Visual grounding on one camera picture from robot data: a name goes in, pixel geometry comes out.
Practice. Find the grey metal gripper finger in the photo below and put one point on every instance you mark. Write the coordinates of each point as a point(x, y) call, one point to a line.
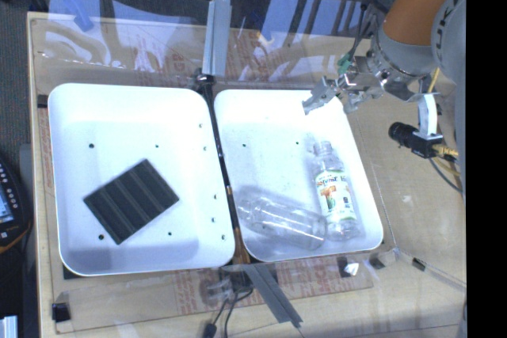
point(321, 93)
point(358, 99)

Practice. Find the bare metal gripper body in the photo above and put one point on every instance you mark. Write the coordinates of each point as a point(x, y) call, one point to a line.
point(370, 81)

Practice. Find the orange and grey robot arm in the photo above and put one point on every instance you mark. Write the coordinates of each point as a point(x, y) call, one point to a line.
point(416, 8)

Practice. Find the white plastic tray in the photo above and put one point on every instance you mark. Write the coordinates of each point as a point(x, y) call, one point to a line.
point(130, 122)
point(269, 138)

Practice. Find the clear bottle, green orange label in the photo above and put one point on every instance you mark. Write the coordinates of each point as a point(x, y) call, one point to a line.
point(334, 196)

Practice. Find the clear plastic bottle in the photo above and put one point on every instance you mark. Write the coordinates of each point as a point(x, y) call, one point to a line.
point(281, 217)

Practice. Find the black ribbed rectangular pad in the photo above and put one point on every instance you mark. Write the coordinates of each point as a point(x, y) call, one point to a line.
point(131, 201)

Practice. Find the brown cardboard board, red print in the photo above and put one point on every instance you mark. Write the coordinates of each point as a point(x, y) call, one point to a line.
point(190, 289)

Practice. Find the black cylinder on white bracket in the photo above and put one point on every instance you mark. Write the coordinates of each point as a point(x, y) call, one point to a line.
point(414, 136)

